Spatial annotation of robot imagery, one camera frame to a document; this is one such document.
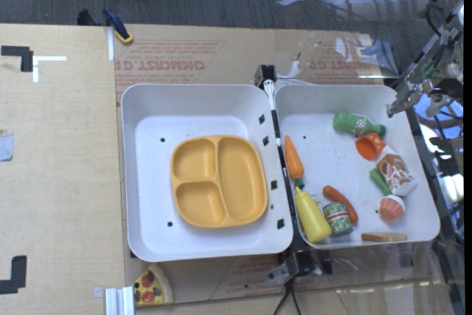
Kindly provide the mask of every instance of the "yellow plate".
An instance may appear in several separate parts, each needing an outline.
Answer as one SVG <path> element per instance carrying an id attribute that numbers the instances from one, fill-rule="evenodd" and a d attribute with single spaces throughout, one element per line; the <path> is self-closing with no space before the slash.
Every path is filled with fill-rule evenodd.
<path id="1" fill-rule="evenodd" d="M 266 210 L 266 179 L 259 154 L 239 136 L 182 142 L 173 151 L 170 176 L 177 210 L 194 226 L 240 226 L 256 221 Z"/>

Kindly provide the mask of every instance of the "toy bottle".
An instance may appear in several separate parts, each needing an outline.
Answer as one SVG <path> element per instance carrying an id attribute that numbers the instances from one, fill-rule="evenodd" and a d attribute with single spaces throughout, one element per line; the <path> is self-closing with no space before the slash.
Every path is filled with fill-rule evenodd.
<path id="1" fill-rule="evenodd" d="M 316 243 L 330 236 L 331 226 L 310 193 L 301 190 L 298 186 L 295 186 L 295 191 L 296 212 L 310 243 Z"/>
<path id="2" fill-rule="evenodd" d="M 385 134 L 385 126 L 376 125 L 366 117 L 357 114 L 347 114 L 343 111 L 336 112 L 333 119 L 333 127 L 336 130 L 349 131 L 356 136 L 375 132 L 380 136 Z"/>

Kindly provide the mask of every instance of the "toy pizza slice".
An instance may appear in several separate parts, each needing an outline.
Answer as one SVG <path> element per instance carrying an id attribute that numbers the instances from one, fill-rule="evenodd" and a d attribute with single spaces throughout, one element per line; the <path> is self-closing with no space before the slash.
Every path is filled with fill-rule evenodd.
<path id="1" fill-rule="evenodd" d="M 174 302 L 172 288 L 164 271 L 153 263 L 133 284 L 134 304 L 138 307 L 170 305 Z"/>

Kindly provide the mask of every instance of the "green can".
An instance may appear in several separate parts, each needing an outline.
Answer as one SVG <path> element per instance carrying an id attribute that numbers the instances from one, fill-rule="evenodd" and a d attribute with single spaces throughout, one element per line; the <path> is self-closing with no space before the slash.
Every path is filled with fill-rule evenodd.
<path id="1" fill-rule="evenodd" d="M 353 231 L 353 224 L 347 214 L 344 202 L 333 202 L 323 207 L 324 217 L 331 226 L 331 236 L 347 235 Z"/>

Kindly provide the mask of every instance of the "wooden board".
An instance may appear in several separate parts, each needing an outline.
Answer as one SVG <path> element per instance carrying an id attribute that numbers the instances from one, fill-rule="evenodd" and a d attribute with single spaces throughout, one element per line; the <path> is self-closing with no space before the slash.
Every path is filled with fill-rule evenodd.
<path id="1" fill-rule="evenodd" d="M 96 286 L 124 285 L 114 65 L 106 28 L 0 25 L 0 45 L 29 46 L 40 81 L 0 57 L 0 280 L 27 256 L 26 287 L 3 314 L 102 314 Z"/>
<path id="2" fill-rule="evenodd" d="M 406 234 L 399 232 L 363 232 L 362 240 L 369 241 L 381 241 L 381 242 L 394 242 L 394 241 L 405 241 L 407 239 Z"/>

